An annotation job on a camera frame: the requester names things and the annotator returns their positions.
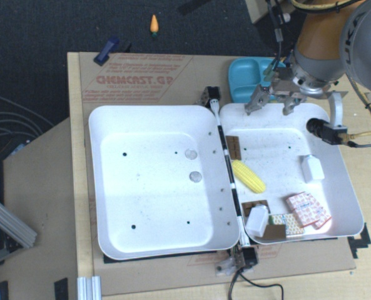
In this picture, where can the green and orange patterned packet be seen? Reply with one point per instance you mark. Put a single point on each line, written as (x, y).
(290, 223)

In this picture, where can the brown square card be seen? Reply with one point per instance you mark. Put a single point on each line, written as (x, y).
(274, 232)

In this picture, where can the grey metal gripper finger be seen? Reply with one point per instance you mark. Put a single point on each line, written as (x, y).
(291, 105)
(257, 100)

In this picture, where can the thin black and white rod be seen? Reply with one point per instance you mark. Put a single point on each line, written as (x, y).
(229, 170)

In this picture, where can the yellow corn cob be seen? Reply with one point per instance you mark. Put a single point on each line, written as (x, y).
(247, 177)

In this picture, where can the brown chocolate bar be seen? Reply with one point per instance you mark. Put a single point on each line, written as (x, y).
(233, 147)
(247, 205)

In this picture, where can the brown cardboard board red print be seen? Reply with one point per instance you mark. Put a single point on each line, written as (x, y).
(135, 80)

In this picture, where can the white plastic bottle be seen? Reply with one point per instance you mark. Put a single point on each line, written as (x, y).
(257, 220)
(312, 169)

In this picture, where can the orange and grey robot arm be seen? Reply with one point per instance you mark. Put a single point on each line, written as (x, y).
(321, 27)

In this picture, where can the orange carrot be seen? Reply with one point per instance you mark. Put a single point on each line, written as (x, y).
(154, 24)

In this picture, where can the clear round disc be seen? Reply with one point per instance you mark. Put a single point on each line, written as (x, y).
(191, 154)
(195, 176)

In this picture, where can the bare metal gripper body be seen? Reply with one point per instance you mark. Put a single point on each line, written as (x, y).
(286, 84)

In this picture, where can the black cylinder on white bracket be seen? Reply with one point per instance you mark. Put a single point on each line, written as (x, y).
(323, 130)

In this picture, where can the pink patterned carton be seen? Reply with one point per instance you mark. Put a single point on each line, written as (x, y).
(307, 209)

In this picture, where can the blue divided plate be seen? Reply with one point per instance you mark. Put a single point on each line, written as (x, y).
(243, 77)

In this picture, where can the white plastic tray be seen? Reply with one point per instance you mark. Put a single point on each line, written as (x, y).
(279, 155)
(154, 198)

